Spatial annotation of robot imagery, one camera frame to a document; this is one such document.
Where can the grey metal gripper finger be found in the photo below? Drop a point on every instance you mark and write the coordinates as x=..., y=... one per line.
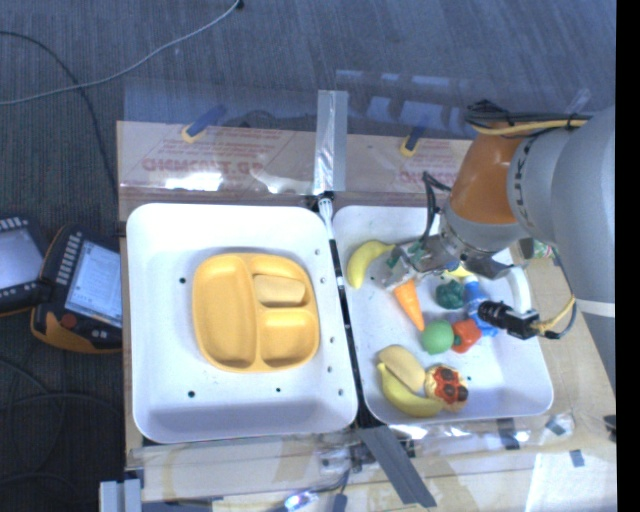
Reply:
x=409, y=270
x=393, y=275

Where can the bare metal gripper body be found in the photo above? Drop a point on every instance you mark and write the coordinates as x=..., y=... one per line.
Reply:
x=436, y=255

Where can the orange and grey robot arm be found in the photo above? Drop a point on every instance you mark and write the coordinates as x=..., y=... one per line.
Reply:
x=560, y=190

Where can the orange carrot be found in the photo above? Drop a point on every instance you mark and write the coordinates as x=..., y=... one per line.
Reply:
x=410, y=302

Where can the yellow banana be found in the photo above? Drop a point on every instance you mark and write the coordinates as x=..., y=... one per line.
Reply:
x=405, y=400
x=361, y=260

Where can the green broccoli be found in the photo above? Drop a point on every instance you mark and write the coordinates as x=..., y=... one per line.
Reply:
x=450, y=296

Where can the blue and white bottle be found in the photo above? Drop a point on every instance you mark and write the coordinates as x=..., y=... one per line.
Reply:
x=472, y=295

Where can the green ball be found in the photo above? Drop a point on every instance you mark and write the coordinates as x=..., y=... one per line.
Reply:
x=437, y=337

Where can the red bell pepper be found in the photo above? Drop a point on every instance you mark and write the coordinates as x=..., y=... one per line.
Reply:
x=467, y=336

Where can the green patterned packet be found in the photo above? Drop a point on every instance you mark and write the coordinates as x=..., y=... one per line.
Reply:
x=544, y=249

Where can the pizza slice with dark toppings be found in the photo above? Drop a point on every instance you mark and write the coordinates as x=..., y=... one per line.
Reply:
x=446, y=389

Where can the white plastic tray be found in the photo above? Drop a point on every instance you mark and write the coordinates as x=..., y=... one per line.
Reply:
x=505, y=380
x=165, y=320

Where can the yellow divided plate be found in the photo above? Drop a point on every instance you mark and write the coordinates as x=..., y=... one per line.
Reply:
x=225, y=315

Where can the brown cardboard board red print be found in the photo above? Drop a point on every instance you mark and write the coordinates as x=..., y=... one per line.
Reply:
x=220, y=160

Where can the black cylinder on white bracket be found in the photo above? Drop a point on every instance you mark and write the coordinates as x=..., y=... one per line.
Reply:
x=500, y=313

